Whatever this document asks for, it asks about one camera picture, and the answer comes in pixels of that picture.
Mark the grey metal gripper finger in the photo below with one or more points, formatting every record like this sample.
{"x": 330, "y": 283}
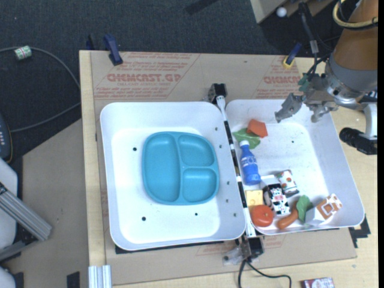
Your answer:
{"x": 318, "y": 111}
{"x": 288, "y": 107}

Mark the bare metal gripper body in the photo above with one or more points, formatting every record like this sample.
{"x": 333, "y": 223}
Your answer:
{"x": 319, "y": 96}

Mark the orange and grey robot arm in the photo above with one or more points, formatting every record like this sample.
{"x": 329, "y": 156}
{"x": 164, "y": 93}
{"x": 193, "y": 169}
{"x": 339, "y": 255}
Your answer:
{"x": 357, "y": 43}

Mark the orange carrot piece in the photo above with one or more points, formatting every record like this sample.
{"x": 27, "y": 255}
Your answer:
{"x": 258, "y": 127}

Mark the white plastic tray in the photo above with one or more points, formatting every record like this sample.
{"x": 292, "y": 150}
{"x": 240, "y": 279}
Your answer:
{"x": 126, "y": 172}
{"x": 318, "y": 160}

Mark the green lettuce leaf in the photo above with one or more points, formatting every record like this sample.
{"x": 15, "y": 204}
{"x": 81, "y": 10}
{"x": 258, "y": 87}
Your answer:
{"x": 243, "y": 136}

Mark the thin black and white rod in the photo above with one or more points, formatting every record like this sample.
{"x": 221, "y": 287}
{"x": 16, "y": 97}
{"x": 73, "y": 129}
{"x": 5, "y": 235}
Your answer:
{"x": 230, "y": 139}

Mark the blue bottle white cap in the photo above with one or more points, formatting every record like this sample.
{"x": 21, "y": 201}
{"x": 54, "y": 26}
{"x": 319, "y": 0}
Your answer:
{"x": 249, "y": 165}

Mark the white carton orange print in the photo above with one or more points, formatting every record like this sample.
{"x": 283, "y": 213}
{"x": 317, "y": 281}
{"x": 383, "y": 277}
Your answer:
{"x": 287, "y": 183}

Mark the white ball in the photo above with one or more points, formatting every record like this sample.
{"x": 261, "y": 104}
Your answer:
{"x": 281, "y": 12}

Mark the black and white cow carton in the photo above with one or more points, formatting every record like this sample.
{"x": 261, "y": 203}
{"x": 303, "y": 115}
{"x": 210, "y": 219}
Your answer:
{"x": 278, "y": 199}

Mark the orange and white carton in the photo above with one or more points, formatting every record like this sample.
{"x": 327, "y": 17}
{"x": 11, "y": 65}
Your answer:
{"x": 328, "y": 207}

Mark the yellow cheese slice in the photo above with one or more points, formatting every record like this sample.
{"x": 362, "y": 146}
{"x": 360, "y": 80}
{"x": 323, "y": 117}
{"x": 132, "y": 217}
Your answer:
{"x": 253, "y": 197}

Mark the dark green leaf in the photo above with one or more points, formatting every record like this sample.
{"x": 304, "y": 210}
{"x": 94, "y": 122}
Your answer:
{"x": 304, "y": 207}

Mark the red tomato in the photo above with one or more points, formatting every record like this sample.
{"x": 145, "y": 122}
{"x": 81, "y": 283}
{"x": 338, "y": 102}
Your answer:
{"x": 262, "y": 216}

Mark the orange sausage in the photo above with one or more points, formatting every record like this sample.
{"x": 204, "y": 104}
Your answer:
{"x": 286, "y": 220}

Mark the brown cardboard board red print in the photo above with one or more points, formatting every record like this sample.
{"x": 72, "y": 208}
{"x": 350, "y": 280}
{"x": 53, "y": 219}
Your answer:
{"x": 168, "y": 70}

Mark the blue divided plate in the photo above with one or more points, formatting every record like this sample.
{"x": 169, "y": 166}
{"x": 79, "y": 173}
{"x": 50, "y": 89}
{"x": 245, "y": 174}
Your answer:
{"x": 162, "y": 166}

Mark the red packet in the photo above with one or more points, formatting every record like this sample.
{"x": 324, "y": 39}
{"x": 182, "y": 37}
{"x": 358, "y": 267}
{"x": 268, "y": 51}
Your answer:
{"x": 318, "y": 283}

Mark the green and white can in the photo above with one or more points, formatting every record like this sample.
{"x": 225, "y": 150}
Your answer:
{"x": 22, "y": 52}

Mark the black cylinder on white bracket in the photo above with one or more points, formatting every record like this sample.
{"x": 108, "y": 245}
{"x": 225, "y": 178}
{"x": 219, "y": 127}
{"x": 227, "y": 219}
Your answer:
{"x": 358, "y": 139}

